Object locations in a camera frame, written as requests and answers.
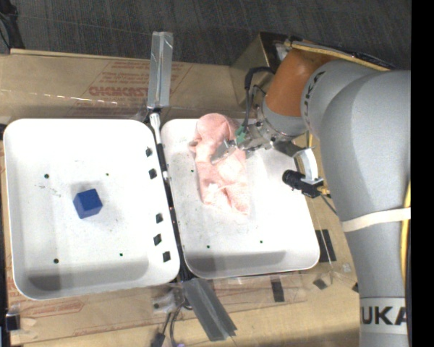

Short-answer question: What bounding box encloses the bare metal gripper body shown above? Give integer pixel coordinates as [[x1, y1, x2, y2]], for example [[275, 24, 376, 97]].
[[236, 120, 294, 152]]

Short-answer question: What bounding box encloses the pink cloth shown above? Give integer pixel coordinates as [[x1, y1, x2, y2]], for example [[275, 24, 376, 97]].
[[187, 112, 253, 217]]

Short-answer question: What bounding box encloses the thin black and white rod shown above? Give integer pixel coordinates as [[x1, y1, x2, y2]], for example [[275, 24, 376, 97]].
[[149, 111, 186, 282]]

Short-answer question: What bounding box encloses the white plastic tray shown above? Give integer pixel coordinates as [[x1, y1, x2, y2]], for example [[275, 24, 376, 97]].
[[2, 118, 182, 301], [159, 117, 321, 280]]

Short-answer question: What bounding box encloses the blue cube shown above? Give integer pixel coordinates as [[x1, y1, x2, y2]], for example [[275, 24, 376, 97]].
[[72, 187, 104, 220]]

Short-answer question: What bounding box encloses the brown cardboard board red print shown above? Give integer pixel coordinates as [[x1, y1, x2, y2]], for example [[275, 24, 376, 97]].
[[0, 48, 363, 347]]

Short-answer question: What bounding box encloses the black cylinder on white bracket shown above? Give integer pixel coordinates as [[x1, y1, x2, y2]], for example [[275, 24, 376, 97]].
[[281, 146, 326, 200]]

